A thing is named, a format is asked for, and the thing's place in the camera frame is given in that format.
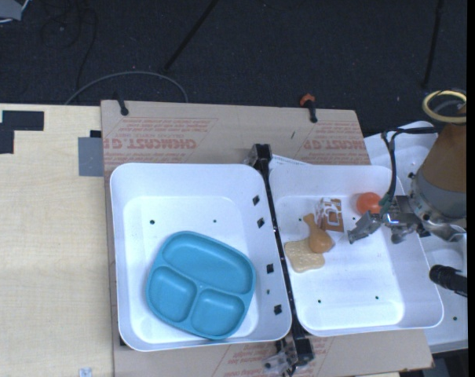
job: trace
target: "blue divided plate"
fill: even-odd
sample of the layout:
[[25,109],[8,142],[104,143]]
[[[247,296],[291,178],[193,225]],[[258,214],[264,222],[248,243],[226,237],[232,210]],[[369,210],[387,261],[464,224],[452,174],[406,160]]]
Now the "blue divided plate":
[[175,327],[208,339],[239,329],[253,298],[250,259],[196,232],[176,232],[160,247],[146,284],[150,310]]

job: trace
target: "white tray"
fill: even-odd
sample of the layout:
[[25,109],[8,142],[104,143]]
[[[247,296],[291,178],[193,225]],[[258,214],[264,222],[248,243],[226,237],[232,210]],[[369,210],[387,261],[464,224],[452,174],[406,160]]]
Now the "white tray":
[[[296,273],[287,258],[300,324],[313,335],[334,336],[369,331],[431,328],[443,318],[436,284],[415,233],[399,244],[382,226],[349,243],[346,231],[360,219],[354,197],[362,192],[383,196],[391,171],[380,166],[298,166],[284,164],[270,174],[282,243],[309,236],[301,219],[323,197],[342,200],[345,235],[324,253],[325,265]],[[403,188],[397,182],[396,194]]]
[[[243,164],[127,163],[110,180],[115,231],[119,331],[139,351],[275,341],[291,327],[289,299],[265,183]],[[230,337],[209,340],[161,321],[145,286],[164,241],[179,231],[202,233],[244,253],[256,270],[247,315]]]

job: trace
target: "black fabric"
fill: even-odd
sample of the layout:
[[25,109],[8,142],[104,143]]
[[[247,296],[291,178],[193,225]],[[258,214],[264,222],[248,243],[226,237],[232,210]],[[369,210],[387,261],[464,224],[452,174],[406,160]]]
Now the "black fabric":
[[439,0],[214,1],[32,0],[21,21],[0,24],[0,103],[65,104],[91,83],[69,103],[118,92],[125,101],[299,107],[310,93],[316,108],[356,111],[369,135],[435,123],[425,95],[466,92],[467,0],[443,0],[439,12]]

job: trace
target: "light wood surface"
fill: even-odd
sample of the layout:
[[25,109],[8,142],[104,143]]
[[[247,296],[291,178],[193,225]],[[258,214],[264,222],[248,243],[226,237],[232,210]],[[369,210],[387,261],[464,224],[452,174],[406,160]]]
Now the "light wood surface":
[[113,375],[103,178],[79,176],[99,107],[43,110],[0,155],[0,376]]

